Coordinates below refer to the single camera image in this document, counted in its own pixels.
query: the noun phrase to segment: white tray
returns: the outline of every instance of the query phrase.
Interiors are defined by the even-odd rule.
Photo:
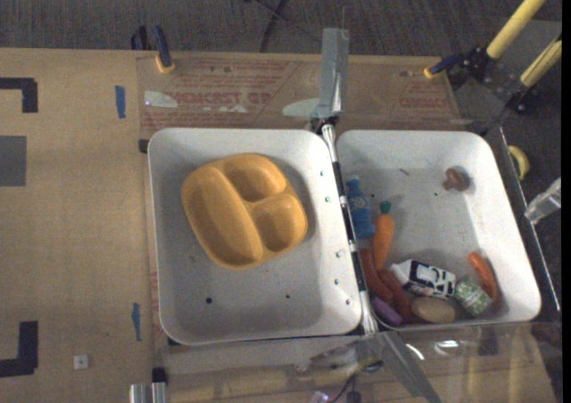
[[[395,232],[386,265],[416,259],[450,270],[470,269],[467,256],[483,251],[501,288],[490,316],[462,316],[456,325],[532,320],[542,301],[500,172],[488,143],[468,132],[348,131],[337,140],[344,179],[353,173],[377,206],[393,204]],[[472,178],[464,193],[445,191],[444,171],[460,166]],[[403,329],[429,328],[408,325]]]
[[[305,240],[259,267],[227,270],[204,253],[180,187],[194,169],[257,152],[282,169],[308,216]],[[325,142],[303,130],[171,128],[148,147],[161,323],[173,340],[198,345],[344,334],[361,305],[335,175]]]

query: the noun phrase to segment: green can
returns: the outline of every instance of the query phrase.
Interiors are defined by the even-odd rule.
[[[458,281],[454,290],[454,298],[474,317],[480,316],[493,303],[490,296],[471,277]]]

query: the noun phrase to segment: plastic carrot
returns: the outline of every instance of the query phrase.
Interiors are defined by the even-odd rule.
[[[373,238],[371,238],[373,262],[377,272],[383,269],[386,255],[391,249],[391,241],[393,240],[394,220],[390,212],[391,203],[389,201],[382,201],[381,214],[375,219],[375,234]]]

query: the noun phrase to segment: black tape marking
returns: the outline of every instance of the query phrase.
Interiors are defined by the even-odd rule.
[[[0,89],[20,89],[21,112],[37,113],[37,83],[33,78],[0,78]]]
[[[38,366],[37,344],[37,321],[20,322],[18,357],[0,360],[0,378],[34,374]]]

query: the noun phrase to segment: yellow divided plate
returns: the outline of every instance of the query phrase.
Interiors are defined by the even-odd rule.
[[[279,167],[259,154],[237,154],[193,171],[181,199],[206,254],[228,269],[274,259],[307,234],[295,190]]]

